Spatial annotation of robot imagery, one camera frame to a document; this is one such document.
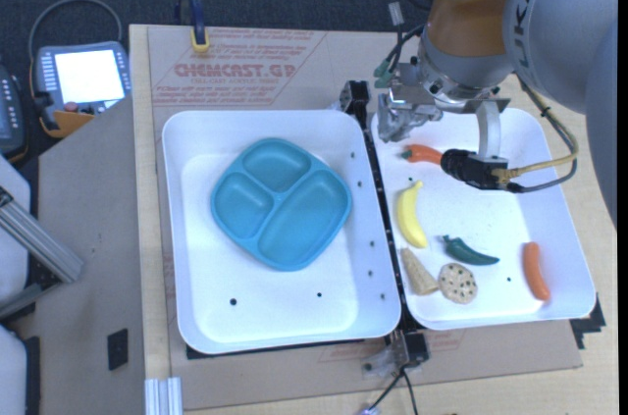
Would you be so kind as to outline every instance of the orange carrot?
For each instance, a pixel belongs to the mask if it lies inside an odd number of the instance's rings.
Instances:
[[[523,246],[523,271],[528,280],[528,286],[536,298],[549,300],[551,293],[541,274],[540,266],[541,248],[539,244],[530,241]]]
[[[432,162],[433,164],[440,165],[443,154],[430,146],[409,144],[406,145],[405,151],[401,154],[401,157],[408,162]]]

